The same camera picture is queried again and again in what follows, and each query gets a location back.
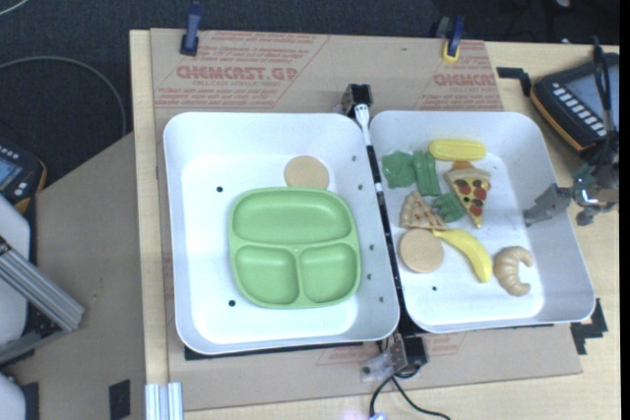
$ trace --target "device screen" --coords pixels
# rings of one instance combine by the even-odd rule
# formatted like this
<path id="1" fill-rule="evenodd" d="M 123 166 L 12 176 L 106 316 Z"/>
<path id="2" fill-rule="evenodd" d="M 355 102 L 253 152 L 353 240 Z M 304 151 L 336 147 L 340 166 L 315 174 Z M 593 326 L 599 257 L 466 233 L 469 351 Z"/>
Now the device screen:
<path id="1" fill-rule="evenodd" d="M 619 130 L 619 66 L 608 67 L 610 79 L 610 104 L 612 107 L 612 120 L 617 130 Z M 565 89 L 578 97 L 588 106 L 599 118 L 603 118 L 603 108 L 599 98 L 598 87 L 593 75 L 585 76 L 564 85 Z"/>
<path id="2" fill-rule="evenodd" d="M 22 167 L 0 157 L 0 190 L 5 189 L 22 171 Z"/>

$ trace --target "wooden table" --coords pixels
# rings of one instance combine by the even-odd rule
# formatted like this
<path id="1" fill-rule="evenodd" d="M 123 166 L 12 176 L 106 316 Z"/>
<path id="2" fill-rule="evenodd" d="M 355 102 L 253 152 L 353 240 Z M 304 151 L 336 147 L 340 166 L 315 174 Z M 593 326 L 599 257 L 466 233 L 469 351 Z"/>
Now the wooden table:
<path id="1" fill-rule="evenodd" d="M 537 77 L 577 66 L 591 55 L 589 46 L 488 42 L 492 67 L 519 67 Z M 153 114 L 151 37 L 146 30 L 130 33 L 138 217 L 142 263 L 143 327 L 148 384 L 169 382 L 159 232 L 158 183 L 156 180 L 156 130 Z M 618 47 L 607 47 L 618 52 Z M 540 119 L 523 96 L 518 81 L 497 78 L 506 110 L 535 119 L 543 131 L 561 186 L 571 184 L 570 172 L 580 158 Z M 570 208 L 572 217 L 578 209 Z M 453 419 L 593 419 L 620 418 L 619 350 L 619 215 L 618 210 L 600 214 L 590 226 L 575 232 L 600 299 L 608 332 L 589 340 L 580 375 L 519 380 L 431 390 L 414 390 L 409 396 L 422 407 L 438 410 Z M 187 419 L 365 419 L 369 395 L 299 400 L 259 406 L 213 409 L 186 413 Z M 382 393 L 377 410 L 388 419 L 419 418 L 399 393 Z"/>

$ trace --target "croissant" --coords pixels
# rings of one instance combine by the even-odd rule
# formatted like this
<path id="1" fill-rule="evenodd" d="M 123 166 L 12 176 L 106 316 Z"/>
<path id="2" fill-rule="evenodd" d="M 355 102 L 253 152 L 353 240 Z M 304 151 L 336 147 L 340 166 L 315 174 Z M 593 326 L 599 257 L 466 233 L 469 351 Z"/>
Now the croissant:
<path id="1" fill-rule="evenodd" d="M 513 296 L 523 296 L 530 292 L 531 286 L 519 279 L 519 263 L 528 267 L 534 264 L 534 257 L 523 247 L 506 247 L 494 259 L 494 275 L 501 286 Z"/>

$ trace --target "toy pizza slice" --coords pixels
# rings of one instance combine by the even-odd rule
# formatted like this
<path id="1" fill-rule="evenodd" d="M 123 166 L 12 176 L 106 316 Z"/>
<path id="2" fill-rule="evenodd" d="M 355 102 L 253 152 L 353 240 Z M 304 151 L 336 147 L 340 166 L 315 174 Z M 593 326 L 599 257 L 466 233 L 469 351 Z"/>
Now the toy pizza slice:
<path id="1" fill-rule="evenodd" d="M 490 190 L 490 174 L 475 168 L 468 161 L 456 161 L 444 174 L 453 191 L 476 227 L 481 227 L 487 192 Z"/>
<path id="2" fill-rule="evenodd" d="M 447 229 L 442 217 L 422 200 L 422 196 L 417 191 L 413 191 L 405 198 L 401 212 L 401 227 Z"/>

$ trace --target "beige round disc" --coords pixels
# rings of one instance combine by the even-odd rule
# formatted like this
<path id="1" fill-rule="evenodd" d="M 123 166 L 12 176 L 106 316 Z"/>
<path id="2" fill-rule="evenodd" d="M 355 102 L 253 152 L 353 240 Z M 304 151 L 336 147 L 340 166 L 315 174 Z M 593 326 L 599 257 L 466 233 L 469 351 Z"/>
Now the beige round disc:
<path id="1" fill-rule="evenodd" d="M 316 157 L 304 155 L 295 157 L 286 165 L 284 181 L 292 187 L 326 189 L 330 179 L 324 163 Z"/>
<path id="2" fill-rule="evenodd" d="M 399 251 L 405 266 L 416 273 L 436 271 L 444 260 L 442 243 L 429 229 L 410 229 L 403 235 Z"/>

